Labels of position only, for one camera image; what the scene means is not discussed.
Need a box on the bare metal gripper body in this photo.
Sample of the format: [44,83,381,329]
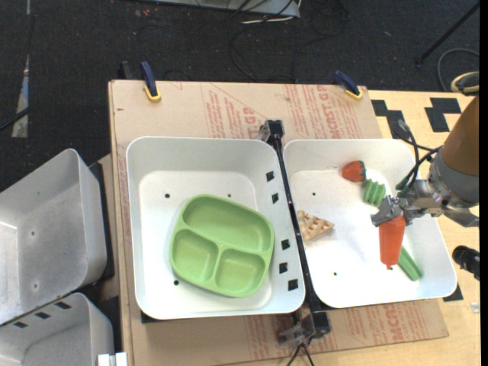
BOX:
[396,178,455,218]

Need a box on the orange-red squeeze bottle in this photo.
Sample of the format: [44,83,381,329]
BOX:
[377,214,407,271]

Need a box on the green ribbed toy vegetable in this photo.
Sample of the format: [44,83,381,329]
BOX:
[362,178,394,207]

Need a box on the green toy celery stick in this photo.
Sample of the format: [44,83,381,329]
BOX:
[396,245,424,283]

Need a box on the red strawberry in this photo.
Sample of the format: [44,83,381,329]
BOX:
[341,160,368,184]

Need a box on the white plastic tray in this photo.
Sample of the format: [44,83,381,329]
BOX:
[0,291,117,366]
[282,138,458,310]
[125,136,307,321]
[0,148,109,326]

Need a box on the tan waffle slice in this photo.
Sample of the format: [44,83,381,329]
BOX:
[296,209,336,242]

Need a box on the thin black rod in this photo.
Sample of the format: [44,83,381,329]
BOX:
[271,135,322,319]

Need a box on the green divided plate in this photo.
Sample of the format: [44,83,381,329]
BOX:
[168,194,275,299]

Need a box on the brown cardboard board red print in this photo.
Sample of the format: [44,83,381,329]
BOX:
[108,79,450,366]

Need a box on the black block with thin wires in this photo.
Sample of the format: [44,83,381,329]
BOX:
[277,310,332,347]
[260,119,285,144]

